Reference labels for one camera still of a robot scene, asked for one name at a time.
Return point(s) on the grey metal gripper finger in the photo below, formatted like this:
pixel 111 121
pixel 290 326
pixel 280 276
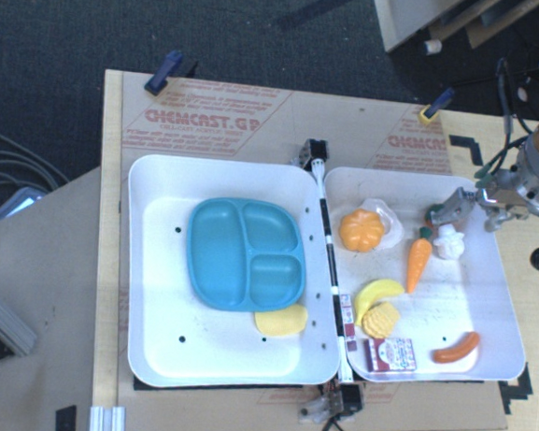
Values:
pixel 457 205
pixel 494 221

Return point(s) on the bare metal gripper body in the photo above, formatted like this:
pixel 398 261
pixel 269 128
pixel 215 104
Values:
pixel 535 200

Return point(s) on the white garlic bulb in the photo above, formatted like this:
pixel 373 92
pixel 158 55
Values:
pixel 450 244

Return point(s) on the orange carrot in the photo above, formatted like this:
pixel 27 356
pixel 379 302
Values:
pixel 418 262

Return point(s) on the white plastic tray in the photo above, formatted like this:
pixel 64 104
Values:
pixel 159 294
pixel 459 301

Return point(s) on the orange pumpkin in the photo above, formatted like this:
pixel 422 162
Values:
pixel 361 231

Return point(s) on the yellow banana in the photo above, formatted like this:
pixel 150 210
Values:
pixel 375 289

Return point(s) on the orange sausage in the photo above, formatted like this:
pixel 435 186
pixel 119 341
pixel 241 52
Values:
pixel 457 349

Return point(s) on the thin black and white rod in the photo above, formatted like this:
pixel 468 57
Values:
pixel 331 253

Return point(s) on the yellow corn cob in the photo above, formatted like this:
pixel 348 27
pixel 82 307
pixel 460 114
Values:
pixel 381 320

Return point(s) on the red and white packet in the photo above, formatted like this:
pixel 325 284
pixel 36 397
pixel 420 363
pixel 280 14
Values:
pixel 348 317

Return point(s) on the red and white carton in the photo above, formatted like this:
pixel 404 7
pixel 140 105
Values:
pixel 391 355

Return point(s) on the brown cardboard board, red print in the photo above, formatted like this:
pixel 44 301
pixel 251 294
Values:
pixel 267 130

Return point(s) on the yellow potato chip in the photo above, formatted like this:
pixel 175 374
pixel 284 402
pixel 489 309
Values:
pixel 283 324

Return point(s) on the blue divided plate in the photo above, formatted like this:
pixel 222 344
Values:
pixel 219 252

